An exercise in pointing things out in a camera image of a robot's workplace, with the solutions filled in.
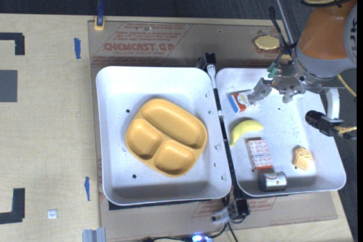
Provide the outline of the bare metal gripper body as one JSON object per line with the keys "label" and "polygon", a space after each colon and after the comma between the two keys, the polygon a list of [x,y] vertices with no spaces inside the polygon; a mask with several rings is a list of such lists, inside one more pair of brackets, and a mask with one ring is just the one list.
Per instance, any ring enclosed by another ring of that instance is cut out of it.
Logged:
{"label": "bare metal gripper body", "polygon": [[272,86],[280,94],[304,94],[310,91],[318,94],[321,91],[321,81],[305,70],[298,61],[289,61],[279,65]]}

